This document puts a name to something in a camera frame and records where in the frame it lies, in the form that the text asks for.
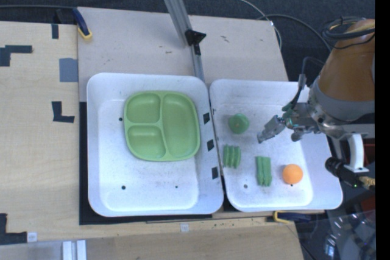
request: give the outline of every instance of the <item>green ball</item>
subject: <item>green ball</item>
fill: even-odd
[[[229,118],[229,128],[233,133],[244,133],[249,128],[249,120],[244,114],[238,113]]]

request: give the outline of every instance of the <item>orange fruit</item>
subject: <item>orange fruit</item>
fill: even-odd
[[[283,181],[287,184],[296,184],[303,178],[302,168],[296,164],[289,164],[283,169]]]

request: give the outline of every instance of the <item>table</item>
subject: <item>table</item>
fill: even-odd
[[[32,47],[32,53],[10,53],[9,66],[0,67],[0,213],[8,214],[7,232],[36,233],[38,241],[88,239],[88,248],[103,248],[106,242],[107,246],[114,244],[122,250],[118,254],[126,252],[127,237],[138,242],[139,250],[144,240],[153,242],[156,252],[159,244],[177,239],[184,244],[177,247],[178,253],[185,252],[185,246],[194,240],[200,245],[208,244],[204,252],[211,253],[213,248],[207,237],[216,247],[226,250],[232,247],[227,240],[238,239],[235,244],[241,246],[241,256],[257,255],[265,248],[269,258],[289,254],[290,259],[302,259],[294,224],[267,222],[266,216],[271,212],[249,215],[221,209],[208,220],[79,225],[79,102],[85,100],[84,86],[88,77],[102,69],[193,75],[188,63],[190,55],[180,53],[185,48],[177,44],[179,39],[169,15],[88,8],[80,8],[80,11],[97,41],[102,38],[99,36],[102,29],[94,27],[94,19],[104,20],[107,14],[129,19],[128,27],[104,24],[106,36],[113,33],[126,36],[124,41],[113,37],[111,43],[106,42],[111,51],[119,51],[119,54],[123,53],[120,49],[123,45],[137,48],[140,42],[145,43],[145,38],[133,32],[143,29],[140,25],[144,26],[148,34],[146,46],[154,46],[161,59],[149,57],[152,63],[146,67],[132,63],[131,68],[120,58],[116,63],[113,58],[105,58],[104,49],[92,48],[95,53],[92,58],[88,54],[91,43],[83,41],[74,25],[0,22],[3,51],[12,50],[12,46]],[[200,47],[208,85],[218,78],[287,81],[270,22],[190,18],[195,30],[207,33]],[[147,57],[147,50],[143,52],[143,57]],[[137,56],[133,60],[142,62],[142,55]],[[229,58],[234,59],[233,67]],[[79,83],[74,76],[75,60],[78,60]],[[164,66],[153,67],[153,61]],[[54,107],[59,102],[60,111],[55,115]],[[189,233],[182,233],[183,224]]]

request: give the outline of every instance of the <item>green divided plate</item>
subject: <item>green divided plate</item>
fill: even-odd
[[[142,91],[124,106],[127,146],[148,161],[191,158],[199,150],[200,133],[194,102],[174,91]]]

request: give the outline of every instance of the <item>wooden surface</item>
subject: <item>wooden surface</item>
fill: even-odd
[[[177,259],[192,243],[205,245],[205,253],[197,254],[193,247],[189,256],[207,259],[212,244],[205,237],[209,236],[225,251],[234,245],[229,239],[240,237],[243,256],[245,252],[256,255],[257,252],[249,251],[252,244],[252,248],[266,248],[269,258],[278,255],[277,246],[286,245],[292,247],[290,259],[302,259],[293,223],[288,227],[266,223],[264,216],[269,212],[248,215],[221,211],[211,220],[80,226],[79,86],[59,79],[59,59],[78,58],[76,26],[59,25],[59,39],[52,39],[50,24],[0,22],[0,34],[0,47],[33,47],[32,54],[12,54],[10,66],[0,67],[0,212],[8,214],[8,233],[36,232],[39,241],[105,237],[101,242],[114,244],[125,254],[126,238],[111,241],[110,237],[132,237],[132,241],[138,242],[133,246],[139,252],[143,250],[142,241],[162,247],[168,246],[171,239],[178,239],[183,245],[175,247]],[[75,116],[74,122],[54,122],[52,101],[62,101],[62,115]],[[189,233],[181,233],[183,222],[188,224]],[[261,244],[253,237],[255,233],[260,235]],[[270,243],[264,247],[262,236],[273,241],[274,247]],[[147,250],[143,252],[149,259],[162,259],[157,254],[153,258]]]

